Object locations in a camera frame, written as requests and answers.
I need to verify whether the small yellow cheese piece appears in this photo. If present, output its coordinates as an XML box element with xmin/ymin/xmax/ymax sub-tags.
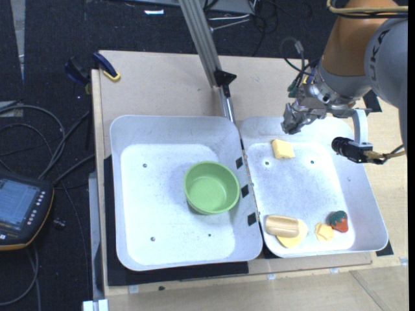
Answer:
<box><xmin>314</xmin><ymin>222</ymin><xmax>335</xmax><ymax>242</ymax></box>

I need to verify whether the pale wood board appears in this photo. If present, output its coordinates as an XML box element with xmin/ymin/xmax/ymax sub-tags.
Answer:
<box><xmin>97</xmin><ymin>49</ymin><xmax>374</xmax><ymax>297</ymax></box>

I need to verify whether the yellow cheese wedge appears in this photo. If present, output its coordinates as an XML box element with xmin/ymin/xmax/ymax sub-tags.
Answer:
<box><xmin>271</xmin><ymin>139</ymin><xmax>296</xmax><ymax>160</ymax></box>

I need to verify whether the thin black and white rod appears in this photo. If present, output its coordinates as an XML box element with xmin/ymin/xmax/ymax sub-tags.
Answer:
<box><xmin>219</xmin><ymin>88</ymin><xmax>261</xmax><ymax>222</ymax></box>

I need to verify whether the white plastic tray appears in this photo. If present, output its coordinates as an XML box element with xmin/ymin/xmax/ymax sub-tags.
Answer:
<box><xmin>109</xmin><ymin>114</ymin><xmax>264</xmax><ymax>272</ymax></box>
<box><xmin>239</xmin><ymin>115</ymin><xmax>389</xmax><ymax>259</ymax></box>

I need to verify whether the red strawberry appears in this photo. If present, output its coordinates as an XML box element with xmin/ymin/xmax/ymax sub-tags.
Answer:
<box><xmin>326</xmin><ymin>210</ymin><xmax>350</xmax><ymax>234</ymax></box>

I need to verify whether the black cylinder on white bracket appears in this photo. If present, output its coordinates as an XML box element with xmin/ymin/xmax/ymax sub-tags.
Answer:
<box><xmin>331</xmin><ymin>108</ymin><xmax>374</xmax><ymax>164</ymax></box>

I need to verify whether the green bowl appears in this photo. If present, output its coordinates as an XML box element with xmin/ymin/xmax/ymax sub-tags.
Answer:
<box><xmin>183</xmin><ymin>161</ymin><xmax>241</xmax><ymax>216</ymax></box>

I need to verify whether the tan hot dog bun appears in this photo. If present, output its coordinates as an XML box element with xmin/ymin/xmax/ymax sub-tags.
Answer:
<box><xmin>265</xmin><ymin>214</ymin><xmax>300</xmax><ymax>238</ymax></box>

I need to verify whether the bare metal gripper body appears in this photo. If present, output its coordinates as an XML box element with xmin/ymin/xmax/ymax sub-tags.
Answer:
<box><xmin>292</xmin><ymin>82</ymin><xmax>357</xmax><ymax>121</ymax></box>

